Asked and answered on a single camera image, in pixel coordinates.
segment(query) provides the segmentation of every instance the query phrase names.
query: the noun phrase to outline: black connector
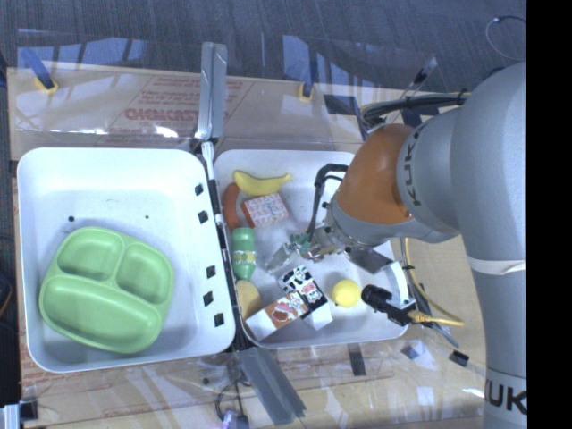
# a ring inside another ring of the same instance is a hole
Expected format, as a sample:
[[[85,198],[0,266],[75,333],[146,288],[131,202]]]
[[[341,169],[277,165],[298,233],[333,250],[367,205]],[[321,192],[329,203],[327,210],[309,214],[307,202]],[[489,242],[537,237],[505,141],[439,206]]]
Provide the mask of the black connector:
[[[367,303],[375,311],[387,314],[390,321],[398,325],[407,325],[411,323],[408,312],[415,308],[415,304],[407,306],[407,308],[397,308],[388,302],[392,297],[391,293],[384,288],[379,288],[373,284],[368,284],[361,291],[361,299]]]

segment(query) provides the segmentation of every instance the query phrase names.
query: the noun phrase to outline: green plate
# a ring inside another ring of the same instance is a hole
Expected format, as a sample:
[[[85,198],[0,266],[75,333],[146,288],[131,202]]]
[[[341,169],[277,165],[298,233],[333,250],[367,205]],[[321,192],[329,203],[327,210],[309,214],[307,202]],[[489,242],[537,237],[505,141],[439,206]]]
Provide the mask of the green plate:
[[[172,286],[164,253],[117,231],[84,227],[57,249],[39,309],[50,327],[80,343],[137,353],[161,332]]]

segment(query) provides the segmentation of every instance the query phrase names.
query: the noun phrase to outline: yellow banana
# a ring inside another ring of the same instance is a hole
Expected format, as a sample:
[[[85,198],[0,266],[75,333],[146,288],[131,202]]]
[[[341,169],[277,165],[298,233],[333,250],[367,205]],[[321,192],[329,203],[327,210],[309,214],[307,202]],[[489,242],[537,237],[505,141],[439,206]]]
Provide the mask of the yellow banana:
[[[240,190],[249,196],[267,196],[278,192],[286,181],[292,179],[292,175],[286,173],[283,176],[274,178],[257,178],[241,170],[236,170],[233,174],[234,182]]]

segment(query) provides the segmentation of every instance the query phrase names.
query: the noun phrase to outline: yellow cable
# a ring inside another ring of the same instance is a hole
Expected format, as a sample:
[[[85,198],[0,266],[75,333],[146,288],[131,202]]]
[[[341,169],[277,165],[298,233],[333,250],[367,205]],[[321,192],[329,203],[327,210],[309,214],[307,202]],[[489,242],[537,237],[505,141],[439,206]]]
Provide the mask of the yellow cable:
[[[465,322],[462,319],[458,318],[457,316],[453,315],[452,313],[449,313],[447,310],[440,307],[433,300],[431,300],[429,298],[429,296],[427,296],[427,294],[425,293],[423,288],[421,287],[421,284],[419,284],[419,281],[417,280],[417,278],[415,276],[415,272],[413,272],[413,268],[411,268],[412,265],[410,264],[411,260],[409,258],[409,242],[408,242],[407,237],[403,240],[403,248],[404,248],[404,252],[405,252],[405,263],[409,267],[408,271],[409,271],[409,275],[411,276],[411,280],[413,281],[413,284],[415,284],[415,287],[417,288],[417,290],[419,292],[421,292],[421,294],[427,300],[427,302],[429,302],[431,305],[433,305],[441,313],[448,316],[450,319],[435,318],[435,317],[427,315],[426,313],[423,313],[423,312],[418,311],[418,310],[411,310],[408,313],[408,316],[416,323],[440,323],[440,324],[457,325],[457,326],[465,325]]]

